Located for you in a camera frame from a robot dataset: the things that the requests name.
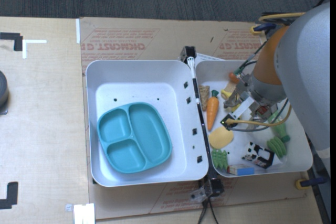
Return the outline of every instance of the white tape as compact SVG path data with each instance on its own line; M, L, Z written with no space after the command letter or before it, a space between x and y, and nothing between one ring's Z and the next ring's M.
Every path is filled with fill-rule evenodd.
M95 224L94 204L74 205L73 224Z
M76 37L77 37L77 43L80 43L80 25L79 25L79 19L76 19Z
M47 43L46 40L44 39L23 39L22 40L22 58L26 59L27 58L27 44L28 43Z

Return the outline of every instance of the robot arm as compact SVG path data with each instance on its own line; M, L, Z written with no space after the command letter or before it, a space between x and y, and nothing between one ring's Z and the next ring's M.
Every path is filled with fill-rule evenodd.
M224 107L250 101L266 121L286 97L330 175L330 2L276 31ZM224 126L230 125L224 119Z

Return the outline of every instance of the metal bracket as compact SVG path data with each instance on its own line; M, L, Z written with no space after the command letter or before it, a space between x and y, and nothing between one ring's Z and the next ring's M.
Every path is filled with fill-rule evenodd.
M207 180L199 189L191 192L190 200L193 202L204 202L211 197L217 197L224 192L224 186L219 178Z
M187 64L188 57L196 58L196 56L197 53L195 47L185 46L180 53L180 60Z

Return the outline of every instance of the table surface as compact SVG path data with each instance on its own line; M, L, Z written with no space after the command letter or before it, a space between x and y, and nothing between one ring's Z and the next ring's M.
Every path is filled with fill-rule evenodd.
M0 70L9 87L0 115L0 199L18 182L18 203L0 210L1 223L72 223L66 204L89 202L87 148L76 20L0 17L0 32L20 33L27 58L0 42ZM214 208L221 223L322 223L312 189L303 198ZM201 210L99 221L197 223ZM214 223L210 209L204 223Z

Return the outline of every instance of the yellow toy cheese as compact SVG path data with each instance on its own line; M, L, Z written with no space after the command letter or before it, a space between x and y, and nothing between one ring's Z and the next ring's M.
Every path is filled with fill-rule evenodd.
M219 150L228 145L233 139L233 132L226 129L224 126L218 127L209 135L209 143L211 147Z

